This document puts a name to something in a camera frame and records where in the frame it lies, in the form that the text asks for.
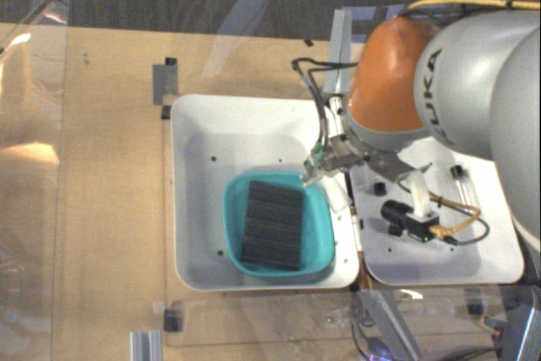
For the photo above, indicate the dark grey ribbed block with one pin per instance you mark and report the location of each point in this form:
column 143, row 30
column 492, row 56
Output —
column 272, row 224

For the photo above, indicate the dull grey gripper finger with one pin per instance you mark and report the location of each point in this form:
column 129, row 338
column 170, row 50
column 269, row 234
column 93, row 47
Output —
column 312, row 177

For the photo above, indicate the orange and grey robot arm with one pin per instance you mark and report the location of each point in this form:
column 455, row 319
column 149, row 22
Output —
column 460, row 97

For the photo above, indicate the small black cap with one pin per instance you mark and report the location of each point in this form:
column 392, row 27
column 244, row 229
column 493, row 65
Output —
column 379, row 188

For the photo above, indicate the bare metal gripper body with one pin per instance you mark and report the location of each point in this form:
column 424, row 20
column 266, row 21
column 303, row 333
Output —
column 346, row 156

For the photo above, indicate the white plastic tray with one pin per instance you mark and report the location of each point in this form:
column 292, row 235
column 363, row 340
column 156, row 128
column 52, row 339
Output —
column 198, row 198
column 486, row 258

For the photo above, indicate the clear tube with black cap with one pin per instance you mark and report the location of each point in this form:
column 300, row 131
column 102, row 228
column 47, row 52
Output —
column 465, row 190

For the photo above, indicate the teal plastic bowl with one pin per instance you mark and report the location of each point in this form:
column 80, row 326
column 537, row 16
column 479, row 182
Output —
column 317, row 224

